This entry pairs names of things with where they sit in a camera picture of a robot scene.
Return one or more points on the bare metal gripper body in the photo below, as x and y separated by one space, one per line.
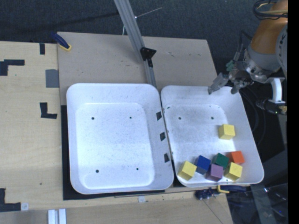
251 72

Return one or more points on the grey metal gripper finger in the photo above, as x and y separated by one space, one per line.
236 87
218 82

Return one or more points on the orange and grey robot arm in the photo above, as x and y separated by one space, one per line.
268 38

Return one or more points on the yellow cube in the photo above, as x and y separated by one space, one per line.
233 171
187 170
226 131

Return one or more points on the white plastic tray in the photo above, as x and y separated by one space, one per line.
114 143
198 129

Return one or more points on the orange cube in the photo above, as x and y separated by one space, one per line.
237 157

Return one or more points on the green cube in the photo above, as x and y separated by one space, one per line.
220 160

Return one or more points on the blue cube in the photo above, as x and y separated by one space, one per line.
203 163

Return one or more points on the purple cube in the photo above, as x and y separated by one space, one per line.
215 171

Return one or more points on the pale wood board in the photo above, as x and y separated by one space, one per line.
105 59

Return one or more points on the black cylinder on white bracket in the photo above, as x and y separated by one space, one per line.
276 90

